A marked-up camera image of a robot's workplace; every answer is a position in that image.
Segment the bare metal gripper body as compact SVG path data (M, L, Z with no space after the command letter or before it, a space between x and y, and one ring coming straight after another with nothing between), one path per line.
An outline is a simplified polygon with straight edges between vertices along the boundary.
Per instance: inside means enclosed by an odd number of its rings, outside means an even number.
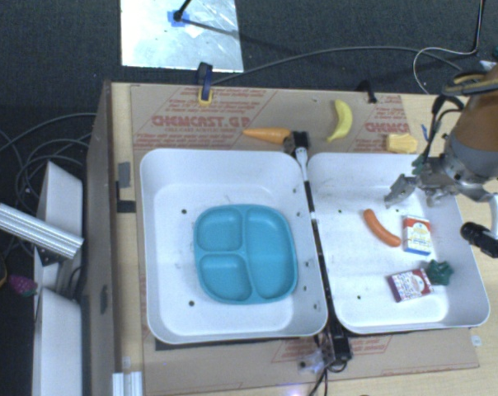
M428 157L416 160L417 186L425 192L444 189L450 196L463 195L476 202L488 201L485 185L498 178L498 156Z

